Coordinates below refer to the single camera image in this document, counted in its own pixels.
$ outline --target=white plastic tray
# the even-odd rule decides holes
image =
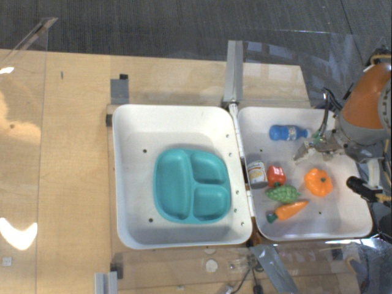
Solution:
[[[273,241],[356,238],[367,235],[372,229],[367,203],[345,185],[349,176],[358,176],[351,158],[335,156],[325,162],[322,155],[317,153],[310,160],[295,165],[292,158],[303,139],[272,141],[268,136],[274,124],[293,124],[310,129],[313,133],[321,124],[323,112],[313,109],[248,107],[239,113],[246,158],[259,154],[266,168],[270,165],[281,166],[287,177],[286,184],[295,186],[301,192],[300,199],[309,200],[307,207],[297,215],[270,224],[266,220],[266,213],[274,211],[280,203],[270,200],[265,195],[266,189],[252,190],[258,228]],[[333,124],[331,114],[328,128],[331,129]],[[331,176],[334,189],[325,197],[316,197],[304,187],[303,176],[313,167],[326,170]]]
[[[117,222],[120,240],[134,249],[240,244],[252,232],[235,130],[217,107],[123,105],[113,114]],[[211,224],[164,219],[154,205],[153,174],[160,153],[170,148],[209,151],[226,164],[231,204]]]

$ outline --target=transparent plastic sheet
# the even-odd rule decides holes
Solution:
[[[35,293],[37,208],[48,28],[0,50],[1,293]]]
[[[262,42],[243,41],[240,109],[247,106],[320,108],[324,104],[324,87],[344,103],[343,96],[361,77],[367,57],[384,43],[380,38],[317,32],[260,31],[260,36]],[[128,37],[131,36],[122,34],[122,38]],[[219,107],[225,89],[226,62],[213,60],[225,58],[209,56],[209,61],[205,59],[190,52],[186,56],[182,52],[170,53],[167,58],[117,56],[111,58],[111,78],[118,80],[120,74],[128,76],[131,104]],[[127,293],[126,290],[134,289],[137,293],[149,293],[152,288],[163,286],[177,291],[192,285],[216,284],[215,292],[208,293],[221,294],[227,286],[233,289],[239,286],[250,267],[250,251],[245,247],[154,251],[133,251],[124,247],[116,232],[114,180],[110,192],[112,268],[122,275],[121,291]],[[312,254],[306,257],[312,247],[320,260],[314,259]],[[313,292],[309,293],[360,293],[356,274],[344,261],[336,264],[329,248],[324,242],[290,242],[276,247],[280,256],[280,249],[291,254],[281,259],[300,291],[312,288]],[[217,262],[216,272],[207,271],[209,259]],[[246,276],[239,293],[252,290],[253,278],[251,273]],[[261,280],[266,293],[274,293],[265,273],[258,273],[256,278]]]

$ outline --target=can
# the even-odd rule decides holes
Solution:
[[[247,165],[247,174],[249,177],[249,183],[256,184],[260,182],[267,182],[267,174],[265,171],[264,163],[260,160],[253,161]]]

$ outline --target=orange carrot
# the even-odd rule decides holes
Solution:
[[[289,217],[294,216],[298,211],[305,208],[307,204],[308,202],[301,201],[301,202],[289,203],[288,205],[277,207],[274,214],[267,215],[267,221],[269,223],[272,223],[276,219],[286,220]]]

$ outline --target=red toy pepper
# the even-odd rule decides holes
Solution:
[[[286,176],[281,167],[270,166],[267,171],[268,186],[276,187],[286,182]]]

